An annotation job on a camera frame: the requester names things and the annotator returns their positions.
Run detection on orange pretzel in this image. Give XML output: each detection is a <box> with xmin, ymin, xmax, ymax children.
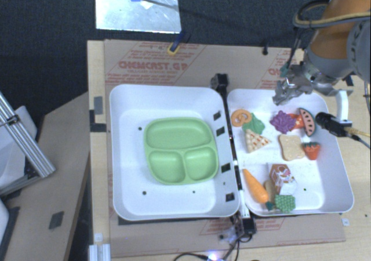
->
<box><xmin>231</xmin><ymin>108</ymin><xmax>252</xmax><ymax>128</ymax></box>

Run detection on red watermelon slice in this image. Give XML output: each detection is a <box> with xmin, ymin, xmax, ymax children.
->
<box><xmin>298</xmin><ymin>107</ymin><xmax>317</xmax><ymax>138</ymax></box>

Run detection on white plastic tray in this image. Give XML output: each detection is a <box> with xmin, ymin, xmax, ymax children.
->
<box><xmin>227</xmin><ymin>88</ymin><xmax>355</xmax><ymax>217</ymax></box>
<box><xmin>109</xmin><ymin>84</ymin><xmax>242</xmax><ymax>222</ymax></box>

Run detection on orange carrot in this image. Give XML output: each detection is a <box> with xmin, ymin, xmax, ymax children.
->
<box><xmin>242</xmin><ymin>168</ymin><xmax>275</xmax><ymax>212</ymax></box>

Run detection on tan biscuit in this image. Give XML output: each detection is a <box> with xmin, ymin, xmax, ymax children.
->
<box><xmin>263</xmin><ymin>179</ymin><xmax>278</xmax><ymax>204</ymax></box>

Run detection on tan bread slice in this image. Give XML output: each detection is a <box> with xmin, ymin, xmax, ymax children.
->
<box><xmin>278</xmin><ymin>133</ymin><xmax>306</xmax><ymax>162</ymax></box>

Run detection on green lettuce leaf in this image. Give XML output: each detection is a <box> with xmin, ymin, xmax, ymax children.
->
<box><xmin>242</xmin><ymin>113</ymin><xmax>265</xmax><ymax>135</ymax></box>

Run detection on purple grapes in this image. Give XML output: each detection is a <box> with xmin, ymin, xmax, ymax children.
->
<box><xmin>270</xmin><ymin>110</ymin><xmax>297</xmax><ymax>135</ymax></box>

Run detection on brown and white carton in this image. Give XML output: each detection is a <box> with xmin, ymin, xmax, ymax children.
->
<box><xmin>267</xmin><ymin>163</ymin><xmax>298</xmax><ymax>196</ymax></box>

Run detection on thin black and white rod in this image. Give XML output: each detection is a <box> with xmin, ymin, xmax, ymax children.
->
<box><xmin>217</xmin><ymin>85</ymin><xmax>250</xmax><ymax>220</ymax></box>

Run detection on brown cardboard board red print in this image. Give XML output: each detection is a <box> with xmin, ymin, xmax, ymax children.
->
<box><xmin>103</xmin><ymin>39</ymin><xmax>347</xmax><ymax>258</ymax></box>

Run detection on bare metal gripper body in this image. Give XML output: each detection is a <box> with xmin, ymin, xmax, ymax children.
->
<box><xmin>285</xmin><ymin>63</ymin><xmax>339</xmax><ymax>96</ymax></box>

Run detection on red strawberry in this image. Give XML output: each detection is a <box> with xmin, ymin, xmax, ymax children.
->
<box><xmin>302</xmin><ymin>141</ymin><xmax>322</xmax><ymax>161</ymax></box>

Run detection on red and orange mushroom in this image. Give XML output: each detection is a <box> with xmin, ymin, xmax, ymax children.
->
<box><xmin>288</xmin><ymin>113</ymin><xmax>305</xmax><ymax>132</ymax></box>

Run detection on green divided plate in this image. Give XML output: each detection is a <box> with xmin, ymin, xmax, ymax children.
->
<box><xmin>143</xmin><ymin>117</ymin><xmax>220</xmax><ymax>186</ymax></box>

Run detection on black cylinder on white bracket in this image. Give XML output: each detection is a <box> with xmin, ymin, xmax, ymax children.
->
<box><xmin>315</xmin><ymin>89</ymin><xmax>354</xmax><ymax>138</ymax></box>

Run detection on yellow pizza slice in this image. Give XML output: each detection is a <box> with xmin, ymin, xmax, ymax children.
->
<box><xmin>244</xmin><ymin>129</ymin><xmax>272</xmax><ymax>154</ymax></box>

